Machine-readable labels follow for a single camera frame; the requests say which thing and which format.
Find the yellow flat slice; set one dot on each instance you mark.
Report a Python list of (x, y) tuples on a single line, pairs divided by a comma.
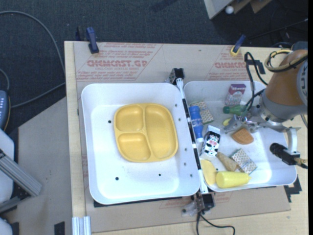
[(208, 171)]

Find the white plastic tray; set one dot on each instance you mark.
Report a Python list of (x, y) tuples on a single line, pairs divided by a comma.
[(102, 141), (269, 160)]

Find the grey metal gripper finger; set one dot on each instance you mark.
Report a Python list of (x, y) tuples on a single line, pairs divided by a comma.
[(234, 124), (252, 127)]

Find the thin black and white rod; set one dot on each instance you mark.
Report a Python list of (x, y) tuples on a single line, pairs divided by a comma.
[(196, 155)]

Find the green bottle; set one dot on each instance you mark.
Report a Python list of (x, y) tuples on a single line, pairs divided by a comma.
[(233, 109)]

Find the brown cone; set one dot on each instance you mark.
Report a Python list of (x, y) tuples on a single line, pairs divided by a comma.
[(227, 161)]

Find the purple and white carton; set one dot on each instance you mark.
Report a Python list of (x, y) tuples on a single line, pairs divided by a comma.
[(235, 94)]

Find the black cylinder on white bracket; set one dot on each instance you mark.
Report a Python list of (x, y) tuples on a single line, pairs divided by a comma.
[(283, 152)]

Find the orange waffle biscuit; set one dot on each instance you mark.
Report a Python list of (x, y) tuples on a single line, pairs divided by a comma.
[(243, 136)]

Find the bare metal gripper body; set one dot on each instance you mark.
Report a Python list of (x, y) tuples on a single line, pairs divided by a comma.
[(265, 121)]

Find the small yellow-green toy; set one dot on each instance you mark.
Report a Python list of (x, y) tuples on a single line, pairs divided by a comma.
[(227, 121)]

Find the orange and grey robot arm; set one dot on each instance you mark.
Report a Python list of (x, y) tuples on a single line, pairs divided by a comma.
[(283, 87)]

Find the blue bottle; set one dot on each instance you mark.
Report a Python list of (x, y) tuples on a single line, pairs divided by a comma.
[(195, 117)]

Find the white cow print milk carton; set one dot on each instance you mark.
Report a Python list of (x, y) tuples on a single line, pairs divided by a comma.
[(210, 142)]

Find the brown cardboard board red print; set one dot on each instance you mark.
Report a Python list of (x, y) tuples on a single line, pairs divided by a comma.
[(151, 57)]

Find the yellow divided plate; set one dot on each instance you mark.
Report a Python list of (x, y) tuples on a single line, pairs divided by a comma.
[(156, 131)]

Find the patterned packet with green edge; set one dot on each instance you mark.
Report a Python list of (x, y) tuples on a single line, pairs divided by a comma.
[(244, 161), (206, 114)]

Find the yellow mustard bottle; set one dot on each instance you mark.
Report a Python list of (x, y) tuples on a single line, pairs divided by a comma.
[(231, 179)]

